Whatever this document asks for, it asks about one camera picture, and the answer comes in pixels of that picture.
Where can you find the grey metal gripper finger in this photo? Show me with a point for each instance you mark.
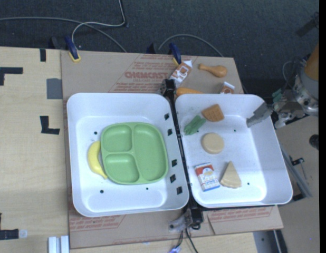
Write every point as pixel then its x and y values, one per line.
pixel 261 109
pixel 255 120

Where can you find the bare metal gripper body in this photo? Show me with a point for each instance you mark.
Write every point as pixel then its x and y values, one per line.
pixel 292 107

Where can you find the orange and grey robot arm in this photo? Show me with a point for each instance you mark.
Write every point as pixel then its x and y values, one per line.
pixel 312 62

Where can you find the small orange and white carton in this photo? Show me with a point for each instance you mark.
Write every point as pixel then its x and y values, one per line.
pixel 226 88

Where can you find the white plastic tray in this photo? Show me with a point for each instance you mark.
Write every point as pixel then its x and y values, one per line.
pixel 258 162
pixel 120 202

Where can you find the orange waffle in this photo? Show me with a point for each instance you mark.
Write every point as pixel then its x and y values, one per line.
pixel 213 113

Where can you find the beige round biscuit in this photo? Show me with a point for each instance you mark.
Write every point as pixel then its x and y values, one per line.
pixel 212 143

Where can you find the brown chicken drumstick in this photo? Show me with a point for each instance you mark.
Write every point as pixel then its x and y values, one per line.
pixel 218 70

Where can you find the green bean pods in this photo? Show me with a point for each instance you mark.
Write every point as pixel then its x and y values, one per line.
pixel 193 126

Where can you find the beige wedge slice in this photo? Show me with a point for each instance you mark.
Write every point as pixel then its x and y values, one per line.
pixel 231 178

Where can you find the red and white carton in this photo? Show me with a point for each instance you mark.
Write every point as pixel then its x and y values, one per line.
pixel 207 176

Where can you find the orange carrot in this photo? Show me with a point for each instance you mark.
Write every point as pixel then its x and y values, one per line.
pixel 186 91

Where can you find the thin black rod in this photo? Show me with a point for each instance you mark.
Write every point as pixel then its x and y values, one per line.
pixel 182 144

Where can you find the tall orange and white carton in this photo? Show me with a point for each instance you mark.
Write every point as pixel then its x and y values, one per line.
pixel 182 72

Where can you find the green divided plate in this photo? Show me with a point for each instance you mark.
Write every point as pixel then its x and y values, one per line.
pixel 149 151

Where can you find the brown cardboard board red print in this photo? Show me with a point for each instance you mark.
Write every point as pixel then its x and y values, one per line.
pixel 99 70

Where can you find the yellow banana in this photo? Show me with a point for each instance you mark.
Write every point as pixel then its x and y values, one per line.
pixel 94 159

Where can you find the black cylinder on white bracket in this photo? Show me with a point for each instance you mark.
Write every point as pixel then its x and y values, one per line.
pixel 314 141

